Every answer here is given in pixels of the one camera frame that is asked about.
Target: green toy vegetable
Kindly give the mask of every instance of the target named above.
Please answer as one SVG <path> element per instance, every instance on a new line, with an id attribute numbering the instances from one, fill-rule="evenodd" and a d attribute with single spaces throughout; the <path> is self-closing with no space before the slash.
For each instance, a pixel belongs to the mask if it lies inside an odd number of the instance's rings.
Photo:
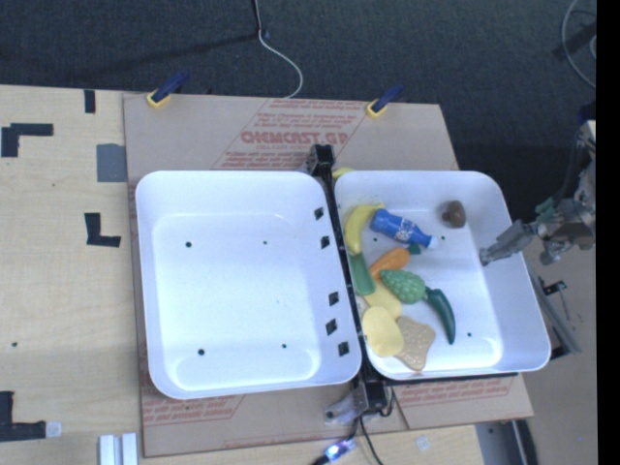
<path id="1" fill-rule="evenodd" d="M 357 255 L 349 255 L 349 264 L 351 265 L 351 278 L 356 293 L 360 296 L 372 295 L 377 290 L 375 281 L 372 280 L 366 259 L 363 253 Z"/>
<path id="2" fill-rule="evenodd" d="M 381 279 L 387 288 L 392 291 L 403 303 L 416 303 L 424 298 L 426 285 L 421 277 L 409 270 L 385 269 L 381 272 Z"/>
<path id="3" fill-rule="evenodd" d="M 454 320 L 454 313 L 450 302 L 446 298 L 446 295 L 442 290 L 431 290 L 426 288 L 426 295 L 424 296 L 426 301 L 437 312 L 439 318 L 442 321 L 448 342 L 452 344 L 456 337 L 456 322 Z"/>

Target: green pepper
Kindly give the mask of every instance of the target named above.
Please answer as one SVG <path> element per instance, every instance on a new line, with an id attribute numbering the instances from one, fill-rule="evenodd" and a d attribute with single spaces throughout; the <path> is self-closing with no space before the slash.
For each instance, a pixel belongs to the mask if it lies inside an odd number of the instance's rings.
<path id="1" fill-rule="evenodd" d="M 357 255 L 349 255 L 349 264 L 351 265 L 351 278 L 353 286 L 360 296 L 368 296 L 375 293 L 377 285 L 370 275 L 368 265 L 363 253 Z"/>
<path id="2" fill-rule="evenodd" d="M 423 300 L 439 315 L 444 325 L 448 342 L 452 344 L 456 337 L 456 322 L 454 321 L 454 312 L 452 312 L 452 307 L 446 295 L 442 290 L 431 290 L 430 288 L 426 288 L 426 295 Z"/>

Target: wire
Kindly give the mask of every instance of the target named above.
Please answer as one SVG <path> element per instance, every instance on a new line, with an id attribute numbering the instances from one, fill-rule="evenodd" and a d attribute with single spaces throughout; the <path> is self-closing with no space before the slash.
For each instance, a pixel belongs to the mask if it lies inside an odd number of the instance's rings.
<path id="1" fill-rule="evenodd" d="M 593 81 L 591 81 L 586 75 L 584 75 L 581 72 L 581 70 L 576 66 L 576 64 L 573 61 L 573 58 L 571 57 L 571 55 L 569 54 L 569 51 L 566 48 L 566 28 L 567 28 L 568 23 L 569 23 L 569 17 L 573 13 L 574 7 L 576 6 L 576 4 L 578 2 L 579 2 L 579 0 L 573 0 L 571 5 L 569 6 L 569 9 L 564 14 L 564 19 L 562 19 L 562 30 L 561 30 L 561 34 L 560 34 L 560 38 L 561 38 L 561 41 L 562 41 L 562 49 L 564 50 L 564 53 L 566 55 L 567 60 L 569 61 L 570 66 L 573 68 L 573 70 L 576 72 L 576 74 L 580 78 L 582 78 L 586 83 L 588 83 L 591 87 L 593 87 L 594 89 L 597 89 L 597 85 Z"/>
<path id="2" fill-rule="evenodd" d="M 277 55 L 282 60 L 287 62 L 289 65 L 291 65 L 291 67 L 293 67 L 293 69 L 295 69 L 295 71 L 297 72 L 297 75 L 299 76 L 299 85 L 297 86 L 297 89 L 293 93 L 291 93 L 289 96 L 284 97 L 284 98 L 292 98 L 292 97 L 296 96 L 299 93 L 299 91 L 301 91 L 301 88 L 303 87 L 303 72 L 301 71 L 301 69 L 299 69 L 299 67 L 297 66 L 297 64 L 293 60 L 291 60 L 289 57 L 287 57 L 281 51 L 278 51 L 275 48 L 273 48 L 272 46 L 269 46 L 264 41 L 264 38 L 263 38 L 263 22 L 261 21 L 261 11 L 259 9 L 259 0 L 253 0 L 253 3 L 254 3 L 254 11 L 255 11 L 255 14 L 256 14 L 256 21 L 257 21 L 257 24 L 259 26 L 259 42 L 261 42 L 261 45 L 263 45 L 263 47 L 265 47 L 271 53 Z"/>
<path id="3" fill-rule="evenodd" d="M 361 433 L 364 435 L 364 438 L 366 438 L 366 443 L 368 443 L 368 447 L 370 448 L 370 452 L 372 453 L 373 457 L 375 458 L 375 461 L 377 462 L 377 465 L 384 465 L 384 462 L 381 461 L 381 458 L 379 458 L 379 455 L 375 451 L 375 447 L 372 446 L 372 441 L 370 441 L 370 436 L 368 436 L 368 433 L 366 432 L 366 427 L 364 426 L 363 415 L 359 416 L 358 420 L 359 420 L 359 426 L 361 427 Z"/>
<path id="4" fill-rule="evenodd" d="M 391 390 L 391 397 L 389 398 L 389 406 L 387 407 L 387 412 L 379 412 L 381 417 L 389 417 L 391 415 L 392 410 L 394 409 L 394 404 L 396 403 L 396 393 L 394 389 Z"/>
<path id="5" fill-rule="evenodd" d="M 349 436 L 347 436 L 347 439 L 345 441 L 351 441 L 357 434 L 357 428 L 359 427 L 359 419 L 360 418 L 356 418 L 353 422 L 353 427 L 351 428 L 351 433 L 349 434 Z"/>
<path id="6" fill-rule="evenodd" d="M 594 60 L 597 59 L 597 35 L 594 35 L 590 40 L 590 55 Z"/>

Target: blue plastic bottle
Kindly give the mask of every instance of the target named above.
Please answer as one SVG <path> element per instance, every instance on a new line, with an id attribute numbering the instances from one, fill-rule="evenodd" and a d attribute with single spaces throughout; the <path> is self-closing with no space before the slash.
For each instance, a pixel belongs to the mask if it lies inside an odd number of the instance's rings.
<path id="1" fill-rule="evenodd" d="M 437 246 L 437 238 L 425 234 L 413 222 L 393 215 L 383 208 L 375 212 L 370 222 L 370 229 L 377 233 L 385 234 L 401 243 L 417 243 L 426 248 L 435 248 Z"/>

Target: toy banana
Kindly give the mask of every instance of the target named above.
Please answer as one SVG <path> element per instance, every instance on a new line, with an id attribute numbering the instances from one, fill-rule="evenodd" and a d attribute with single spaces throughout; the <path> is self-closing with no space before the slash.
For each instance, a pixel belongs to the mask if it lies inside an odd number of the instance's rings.
<path id="1" fill-rule="evenodd" d="M 351 255 L 361 253 L 361 231 L 366 223 L 379 208 L 385 208 L 383 203 L 374 205 L 362 204 L 356 206 L 345 224 L 345 244 Z"/>

